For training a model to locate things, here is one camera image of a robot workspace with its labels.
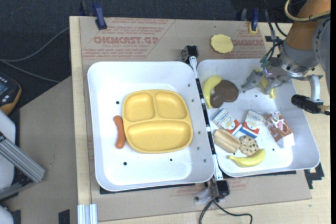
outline banana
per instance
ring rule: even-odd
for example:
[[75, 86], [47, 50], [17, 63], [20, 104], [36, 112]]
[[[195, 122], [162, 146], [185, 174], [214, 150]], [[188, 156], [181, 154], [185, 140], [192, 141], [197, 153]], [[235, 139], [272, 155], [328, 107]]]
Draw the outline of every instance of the banana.
[[210, 103], [211, 91], [222, 81], [222, 77], [220, 76], [212, 76], [210, 77], [203, 85], [203, 94], [205, 102], [208, 108], [212, 108]]
[[229, 159], [232, 159], [240, 167], [252, 167], [261, 163], [265, 159], [265, 156], [266, 151], [262, 148], [249, 157], [235, 157], [230, 155]]

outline sausage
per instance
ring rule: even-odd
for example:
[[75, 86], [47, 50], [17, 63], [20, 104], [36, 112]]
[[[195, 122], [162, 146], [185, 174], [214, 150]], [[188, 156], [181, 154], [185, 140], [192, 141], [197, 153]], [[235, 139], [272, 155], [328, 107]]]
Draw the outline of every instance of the sausage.
[[125, 135], [125, 130], [124, 130], [124, 124], [122, 121], [122, 117], [121, 116], [114, 116], [113, 118], [114, 123], [117, 126], [117, 130], [118, 130], [118, 138], [116, 141], [116, 148], [123, 148], [124, 144], [126, 142], [126, 135]]

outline yellow plate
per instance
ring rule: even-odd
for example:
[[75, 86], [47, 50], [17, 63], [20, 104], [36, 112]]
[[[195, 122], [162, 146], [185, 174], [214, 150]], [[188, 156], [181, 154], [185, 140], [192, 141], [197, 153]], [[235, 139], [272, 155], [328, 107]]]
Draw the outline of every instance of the yellow plate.
[[173, 91], [144, 90], [128, 95], [122, 118], [129, 145], [142, 153], [164, 153], [187, 147], [193, 138], [183, 98]]

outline robotic hand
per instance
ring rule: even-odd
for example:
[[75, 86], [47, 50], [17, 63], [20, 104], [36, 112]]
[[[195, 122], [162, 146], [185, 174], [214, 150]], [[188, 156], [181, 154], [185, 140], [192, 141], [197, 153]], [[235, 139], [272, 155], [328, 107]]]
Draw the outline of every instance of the robotic hand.
[[[330, 95], [330, 26], [331, 0], [308, 0], [300, 10], [298, 17], [288, 12], [292, 0], [285, 4], [286, 15], [294, 20], [285, 40], [274, 41], [273, 47], [260, 61], [262, 71], [253, 70], [241, 86], [243, 92], [254, 88], [263, 79], [267, 81], [265, 94], [290, 79], [309, 80], [311, 97], [294, 95], [292, 103], [310, 113], [330, 115], [323, 101], [319, 99], [321, 76], [307, 76], [309, 70], [321, 64], [326, 75]], [[271, 28], [273, 40], [275, 34]], [[272, 57], [274, 49], [279, 48], [278, 57]]]

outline chocolate milk carton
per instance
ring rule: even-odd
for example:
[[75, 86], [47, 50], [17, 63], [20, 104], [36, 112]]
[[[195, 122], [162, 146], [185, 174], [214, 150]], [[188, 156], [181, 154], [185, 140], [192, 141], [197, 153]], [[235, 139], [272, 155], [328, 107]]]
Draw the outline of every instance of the chocolate milk carton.
[[292, 147], [295, 145], [294, 134], [279, 111], [267, 115], [265, 125], [280, 146]]

